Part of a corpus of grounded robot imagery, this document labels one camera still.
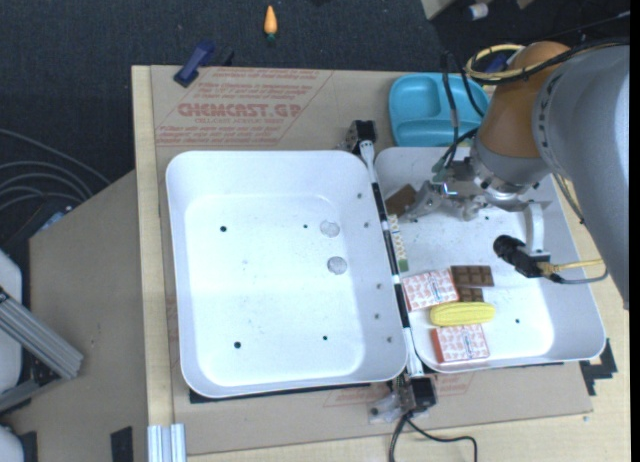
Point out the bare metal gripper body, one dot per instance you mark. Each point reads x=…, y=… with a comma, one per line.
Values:
x=465, y=182

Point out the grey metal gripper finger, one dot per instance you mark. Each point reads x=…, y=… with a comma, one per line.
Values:
x=467, y=209
x=429, y=197

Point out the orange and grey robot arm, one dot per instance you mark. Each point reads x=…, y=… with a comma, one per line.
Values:
x=580, y=150

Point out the brown chocolate piece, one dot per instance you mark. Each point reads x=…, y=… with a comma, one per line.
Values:
x=398, y=198

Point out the thin black and white rod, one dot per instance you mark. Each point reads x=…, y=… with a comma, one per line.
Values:
x=382, y=202

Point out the yellow patterned packet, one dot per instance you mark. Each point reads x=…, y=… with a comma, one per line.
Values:
x=398, y=245

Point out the brown chocolate bar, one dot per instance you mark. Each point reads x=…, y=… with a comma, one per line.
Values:
x=472, y=276
x=471, y=294

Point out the blue divided plate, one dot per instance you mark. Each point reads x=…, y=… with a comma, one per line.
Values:
x=420, y=105

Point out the orange and white packet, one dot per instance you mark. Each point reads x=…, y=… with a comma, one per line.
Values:
x=460, y=344
x=429, y=291

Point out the yellow corn cob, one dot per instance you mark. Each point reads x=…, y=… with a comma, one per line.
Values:
x=462, y=313

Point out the white plastic tray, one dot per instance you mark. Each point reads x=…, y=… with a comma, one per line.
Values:
x=270, y=280
x=525, y=310

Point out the orange carrot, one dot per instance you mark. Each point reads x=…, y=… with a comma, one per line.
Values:
x=270, y=21

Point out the brown cardboard board red print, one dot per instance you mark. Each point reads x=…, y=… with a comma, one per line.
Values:
x=280, y=425

